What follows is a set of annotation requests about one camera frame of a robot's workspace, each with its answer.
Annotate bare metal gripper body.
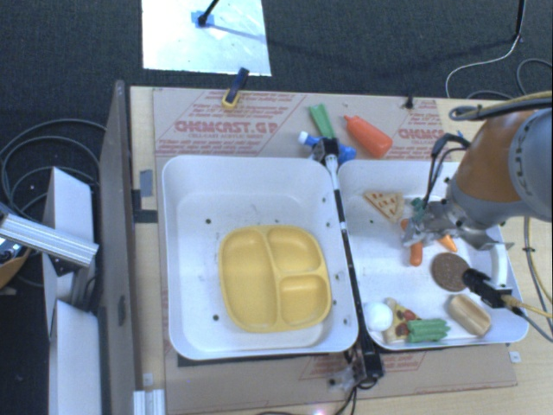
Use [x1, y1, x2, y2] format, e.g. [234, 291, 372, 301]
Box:
[412, 200, 492, 250]

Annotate orange sausage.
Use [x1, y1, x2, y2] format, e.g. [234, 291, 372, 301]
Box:
[399, 218, 425, 268]

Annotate orange carrot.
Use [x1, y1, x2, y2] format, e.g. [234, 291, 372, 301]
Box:
[437, 233, 459, 254]

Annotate brown round biscuit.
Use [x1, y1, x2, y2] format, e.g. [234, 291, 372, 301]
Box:
[430, 252, 471, 294]

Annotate orange lattice pizza slice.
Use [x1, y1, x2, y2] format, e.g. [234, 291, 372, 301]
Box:
[362, 190, 406, 225]

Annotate white plastic tray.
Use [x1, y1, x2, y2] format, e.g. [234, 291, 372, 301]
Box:
[337, 158, 531, 352]
[162, 154, 360, 361]

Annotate thin black and white rod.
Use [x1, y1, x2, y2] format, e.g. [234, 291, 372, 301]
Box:
[326, 154, 378, 365]

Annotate pepperoni pizza slice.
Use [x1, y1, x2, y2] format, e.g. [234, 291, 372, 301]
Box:
[383, 297, 423, 346]

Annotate white ball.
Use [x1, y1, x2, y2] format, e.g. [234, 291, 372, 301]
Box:
[362, 301, 395, 333]

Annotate tan bread roll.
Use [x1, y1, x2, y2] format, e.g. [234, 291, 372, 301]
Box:
[446, 293, 493, 337]

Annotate green beans bundle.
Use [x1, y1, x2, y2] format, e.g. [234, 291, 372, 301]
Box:
[405, 317, 452, 344]

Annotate orange bottle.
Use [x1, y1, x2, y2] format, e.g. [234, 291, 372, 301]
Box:
[342, 114, 394, 160]

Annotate blue and white bottle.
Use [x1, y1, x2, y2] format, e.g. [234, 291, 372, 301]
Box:
[297, 130, 358, 166]

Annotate yellow divided plate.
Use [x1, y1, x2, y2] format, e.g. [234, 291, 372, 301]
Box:
[218, 224, 334, 335]

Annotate brown cardboard board red print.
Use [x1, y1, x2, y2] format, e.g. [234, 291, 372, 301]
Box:
[153, 87, 518, 415]

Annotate black cylinder on white bracket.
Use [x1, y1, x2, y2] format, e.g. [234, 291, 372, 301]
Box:
[461, 242, 515, 310]

